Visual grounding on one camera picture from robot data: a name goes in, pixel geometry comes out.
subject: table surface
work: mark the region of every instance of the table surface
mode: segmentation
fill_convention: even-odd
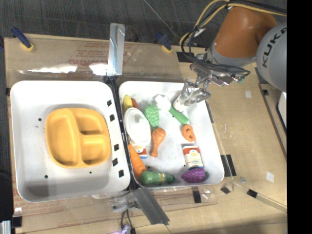
[[[88,59],[105,59],[107,42],[94,39],[73,39],[26,34],[34,44],[27,52],[17,39],[5,39],[7,86],[23,79],[41,79],[21,74],[21,70],[80,63],[82,69]],[[83,52],[93,44],[92,55]],[[171,54],[160,45],[125,43],[123,76],[126,80],[181,81],[195,78],[189,62],[179,62],[179,46]],[[192,48],[194,54],[204,53]],[[212,96],[207,100],[213,118],[213,129],[220,155],[231,167],[224,179],[208,187],[199,188],[201,203],[192,202],[192,192],[179,196],[172,192],[157,194],[169,225],[151,225],[141,210],[130,210],[130,220],[136,233],[285,233],[287,230],[287,163],[286,135],[278,127],[276,105],[278,91],[270,97],[262,93],[263,86],[255,71],[255,63],[245,67],[251,71],[242,84],[210,85]],[[10,99],[8,98],[9,116]],[[40,208],[36,203],[23,202],[15,190],[15,207]],[[79,201],[55,202],[50,212],[25,214],[17,233],[117,233],[120,231],[120,212],[113,212],[111,202],[100,204],[93,198]]]

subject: black floor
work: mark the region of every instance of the black floor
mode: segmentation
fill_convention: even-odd
[[[156,43],[161,32],[172,45],[190,31],[213,0],[0,0],[0,35],[25,33],[108,39],[112,22],[126,26],[126,41]],[[287,0],[254,0],[287,9]],[[208,47],[224,19],[218,14],[196,39]],[[277,22],[287,18],[276,17]],[[6,104],[5,60],[0,52],[0,222],[11,214],[11,162]]]

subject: can label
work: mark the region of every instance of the can label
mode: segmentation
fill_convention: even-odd
[[[187,169],[192,169],[196,167],[203,168],[203,162],[201,160],[200,152],[198,146],[184,146],[183,154],[185,159],[185,164]]]

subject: drain hole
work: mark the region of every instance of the drain hole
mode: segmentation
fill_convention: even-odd
[[[119,177],[124,176],[123,170],[120,170],[118,173],[119,173]]]
[[[117,158],[115,158],[114,160],[113,160],[113,166],[116,166],[118,164],[118,160],[117,160]]]

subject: green vegetable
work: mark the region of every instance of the green vegetable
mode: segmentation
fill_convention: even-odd
[[[159,125],[159,111],[155,105],[149,105],[144,110],[144,115],[147,118],[151,127],[156,128]]]

